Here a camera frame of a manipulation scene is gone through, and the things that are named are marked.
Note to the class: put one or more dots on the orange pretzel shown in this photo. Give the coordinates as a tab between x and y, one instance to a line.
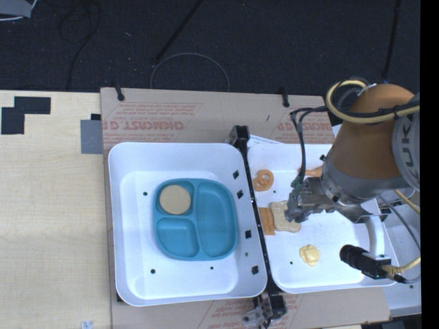
264	180

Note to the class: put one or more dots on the pale bread slice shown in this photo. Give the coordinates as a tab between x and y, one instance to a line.
279	218

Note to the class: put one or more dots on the orange toy food piece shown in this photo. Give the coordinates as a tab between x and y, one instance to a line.
312	172

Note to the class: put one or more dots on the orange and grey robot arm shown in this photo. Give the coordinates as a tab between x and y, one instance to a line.
363	142

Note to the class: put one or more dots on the black cylinder on white bracket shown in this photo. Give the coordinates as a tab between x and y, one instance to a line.
363	259

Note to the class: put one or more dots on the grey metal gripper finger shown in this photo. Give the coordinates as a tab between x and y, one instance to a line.
291	207
299	217

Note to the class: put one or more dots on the brown cardboard board red print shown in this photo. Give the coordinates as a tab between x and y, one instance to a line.
192	122

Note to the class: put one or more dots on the pale yellow lump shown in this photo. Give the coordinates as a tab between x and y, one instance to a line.
309	255

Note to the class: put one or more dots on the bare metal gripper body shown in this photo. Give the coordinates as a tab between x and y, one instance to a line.
317	195

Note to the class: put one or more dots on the white plastic tray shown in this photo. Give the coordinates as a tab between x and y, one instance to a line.
133	218
329	252

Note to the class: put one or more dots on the white paper sheet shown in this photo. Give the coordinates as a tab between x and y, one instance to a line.
264	140

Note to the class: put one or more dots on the tan round biscuit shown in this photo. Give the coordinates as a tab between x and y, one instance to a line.
175	199

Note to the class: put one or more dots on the blue divided plate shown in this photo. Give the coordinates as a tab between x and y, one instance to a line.
212	218

